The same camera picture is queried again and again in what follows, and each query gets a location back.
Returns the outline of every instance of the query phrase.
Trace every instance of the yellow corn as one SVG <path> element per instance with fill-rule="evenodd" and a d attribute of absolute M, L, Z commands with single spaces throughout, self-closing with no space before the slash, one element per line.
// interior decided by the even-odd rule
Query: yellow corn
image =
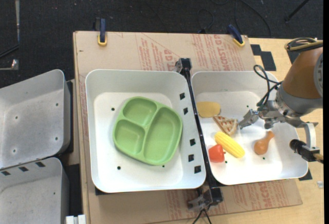
<path fill-rule="evenodd" d="M 232 137 L 224 132 L 217 132 L 215 134 L 215 141 L 217 144 L 221 144 L 227 152 L 237 158 L 241 158 L 245 155 L 244 149 Z"/>

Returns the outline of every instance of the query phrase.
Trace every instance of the toy pizza slice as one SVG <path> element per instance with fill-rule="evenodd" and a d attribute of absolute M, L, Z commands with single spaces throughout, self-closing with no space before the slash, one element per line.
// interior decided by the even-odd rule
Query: toy pizza slice
<path fill-rule="evenodd" d="M 214 116 L 213 119 L 224 133 L 228 134 L 229 136 L 232 136 L 235 133 L 237 128 L 237 119 L 226 118 L 219 115 Z"/>

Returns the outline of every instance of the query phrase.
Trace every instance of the metal bar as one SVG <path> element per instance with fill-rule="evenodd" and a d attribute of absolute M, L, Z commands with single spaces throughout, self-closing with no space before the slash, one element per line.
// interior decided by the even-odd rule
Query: metal bar
<path fill-rule="evenodd" d="M 176 63 L 176 71 L 179 72 L 181 75 L 183 75 L 188 83 L 189 86 L 189 91 L 190 91 L 190 96 L 191 96 L 191 101 L 192 101 L 192 106 L 193 106 L 193 112 L 194 112 L 194 118 L 196 121 L 196 126 L 197 130 L 199 133 L 200 137 L 200 142 L 201 142 L 201 147 L 202 147 L 202 153 L 204 156 L 204 161 L 205 161 L 205 167 L 206 167 L 206 181 L 209 185 L 210 193 L 211 193 L 211 199 L 212 199 L 212 204 L 218 204 L 223 201 L 222 197 L 222 192 L 220 190 L 220 187 L 217 185 L 217 182 L 212 175 L 211 168 L 210 168 L 210 163 L 207 155 L 207 147 L 205 144 L 204 140 L 204 135 L 202 132 L 199 116 L 197 113 L 196 109 L 196 104 L 194 100 L 194 93 L 193 93 L 193 88 L 192 88 L 192 83 L 191 83 L 191 74 L 190 70 L 192 68 L 191 60 L 187 58 L 179 59 L 179 61 Z"/>

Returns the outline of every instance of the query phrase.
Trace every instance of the black cable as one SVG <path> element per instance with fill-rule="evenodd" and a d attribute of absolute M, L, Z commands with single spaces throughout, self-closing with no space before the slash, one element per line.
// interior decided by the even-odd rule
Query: black cable
<path fill-rule="evenodd" d="M 248 3 L 246 3 L 245 1 L 243 1 L 243 0 L 239 0 L 239 1 L 241 1 L 243 4 L 245 4 L 245 5 L 247 5 L 249 8 L 251 8 L 261 19 L 262 19 L 262 21 L 266 24 L 266 27 L 267 27 L 267 29 L 268 29 L 268 32 L 269 32 L 269 36 L 270 36 L 270 38 L 272 37 L 272 31 L 271 31 L 271 28 L 270 28 L 270 26 L 269 26 L 269 24 L 266 22 L 266 20 L 262 17 L 262 15 L 260 15 L 259 13 L 258 13 L 258 11 L 257 10 L 255 10 L 251 5 L 249 5 Z"/>
<path fill-rule="evenodd" d="M 208 12 L 208 13 L 211 15 L 211 17 L 212 17 L 211 22 L 210 22 L 207 26 L 205 26 L 205 27 L 203 27 L 203 26 L 201 25 L 201 23 L 200 23 L 200 18 L 199 18 L 199 16 L 200 16 L 200 12 L 201 12 L 201 11 L 206 11 L 206 12 Z M 198 20 L 199 25 L 200 25 L 200 30 L 199 30 L 197 33 L 206 33 L 208 30 L 210 30 L 210 28 L 211 28 L 212 25 L 214 24 L 215 16 L 214 16 L 209 10 L 207 10 L 207 9 L 199 9 L 198 12 L 197 12 L 197 20 Z"/>
<path fill-rule="evenodd" d="M 195 223 L 199 220 L 199 218 L 201 217 L 202 212 L 205 213 L 205 215 L 206 215 L 206 217 L 207 217 L 207 219 L 208 219 L 208 221 L 209 221 L 209 224 L 212 224 L 212 223 L 211 223 L 211 220 L 210 220 L 210 218 L 209 218 L 209 216 L 208 216 L 208 213 L 207 213 L 207 211 L 209 210 L 210 206 L 211 206 L 211 205 L 209 205 L 207 209 L 202 209 L 202 210 L 200 210 L 199 214 L 197 215 L 197 217 L 195 218 L 195 220 L 193 221 L 192 224 L 195 224 Z"/>
<path fill-rule="evenodd" d="M 19 48 L 19 45 L 17 44 L 17 45 L 15 45 L 15 46 L 13 46 L 13 47 L 11 47 L 11 48 L 9 48 L 9 49 L 7 49 L 7 50 L 1 52 L 1 53 L 0 53 L 0 58 L 2 58 L 2 57 L 4 57 L 4 56 L 6 56 L 6 55 L 12 53 L 13 51 L 17 50 L 18 48 Z"/>
<path fill-rule="evenodd" d="M 284 47 L 287 51 L 292 52 L 307 51 L 323 47 L 323 41 L 302 37 L 288 42 Z"/>
<path fill-rule="evenodd" d="M 264 76 L 262 76 L 262 75 L 256 70 L 256 68 L 260 69 L 261 72 L 264 74 Z M 255 72 L 259 77 L 265 79 L 265 80 L 266 80 L 266 84 L 267 84 L 267 93 L 266 93 L 266 94 L 264 95 L 264 97 L 263 97 L 263 98 L 257 103 L 257 106 L 259 107 L 259 106 L 263 106 L 263 105 L 265 105 L 265 104 L 267 103 L 268 98 L 269 98 L 269 94 L 271 93 L 271 91 L 272 91 L 273 89 L 277 89 L 278 86 L 279 86 L 282 82 L 277 82 L 277 81 L 270 80 L 270 79 L 268 78 L 268 76 L 267 76 L 267 73 L 266 73 L 265 69 L 264 69 L 261 65 L 254 65 L 253 70 L 254 70 L 254 72 Z M 271 88 L 270 88 L 270 86 L 269 86 L 269 83 L 270 83 L 270 82 L 275 83 L 275 85 L 272 86 Z"/>
<path fill-rule="evenodd" d="M 235 0 L 235 6 L 234 6 L 234 21 L 235 21 L 235 25 L 236 25 L 236 27 L 237 27 L 239 33 L 242 33 L 242 32 L 241 32 L 241 28 L 240 28 L 239 24 L 237 23 L 236 12 L 237 12 L 237 0 Z"/>
<path fill-rule="evenodd" d="M 159 21 L 161 22 L 161 24 L 164 26 L 165 30 L 166 30 L 166 33 L 169 33 L 169 30 L 168 28 L 166 27 L 165 23 L 163 22 L 163 20 L 161 19 L 161 17 L 159 16 L 158 12 L 156 10 L 159 10 L 160 6 L 161 6 L 161 3 L 163 2 L 163 0 L 161 0 L 160 4 L 157 6 L 156 9 L 154 9 L 148 2 L 148 0 L 144 0 L 145 1 L 145 4 L 152 10 L 152 12 L 154 13 L 154 16 L 148 16 L 148 15 L 145 15 L 142 11 L 142 7 L 140 7 L 139 9 L 139 13 L 146 17 L 146 18 L 154 18 L 154 17 L 157 17 L 159 19 Z"/>

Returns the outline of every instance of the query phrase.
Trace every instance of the toy food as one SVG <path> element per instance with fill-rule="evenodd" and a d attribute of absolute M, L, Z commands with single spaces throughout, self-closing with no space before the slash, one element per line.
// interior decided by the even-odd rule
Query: toy food
<path fill-rule="evenodd" d="M 237 128 L 237 119 L 226 118 L 224 116 L 214 116 L 213 117 L 216 124 L 229 136 L 232 136 Z"/>
<path fill-rule="evenodd" d="M 211 162 L 219 163 L 225 160 L 224 150 L 222 145 L 220 144 L 214 145 L 213 147 L 209 148 L 208 153 Z"/>
<path fill-rule="evenodd" d="M 232 137 L 224 132 L 217 132 L 215 134 L 215 141 L 217 144 L 221 144 L 227 152 L 237 158 L 241 158 L 245 155 L 244 149 Z"/>
<path fill-rule="evenodd" d="M 273 134 L 272 131 L 268 131 L 266 136 L 260 140 L 258 140 L 254 147 L 253 150 L 257 155 L 263 155 L 267 152 L 268 150 L 268 144 L 269 141 L 274 137 L 275 135 Z"/>
<path fill-rule="evenodd" d="M 203 118 L 213 117 L 221 112 L 221 106 L 216 102 L 197 102 L 196 108 Z"/>

